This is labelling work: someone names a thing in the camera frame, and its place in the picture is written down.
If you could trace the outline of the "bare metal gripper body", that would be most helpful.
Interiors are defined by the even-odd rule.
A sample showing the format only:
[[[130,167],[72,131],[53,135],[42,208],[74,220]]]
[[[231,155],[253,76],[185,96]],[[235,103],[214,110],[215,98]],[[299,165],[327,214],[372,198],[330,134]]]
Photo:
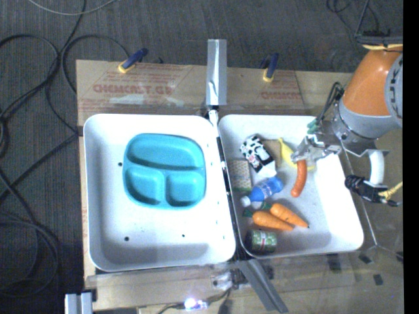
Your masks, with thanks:
[[[315,119],[315,123],[316,143],[323,147],[341,145],[350,135],[350,129],[339,117]]]

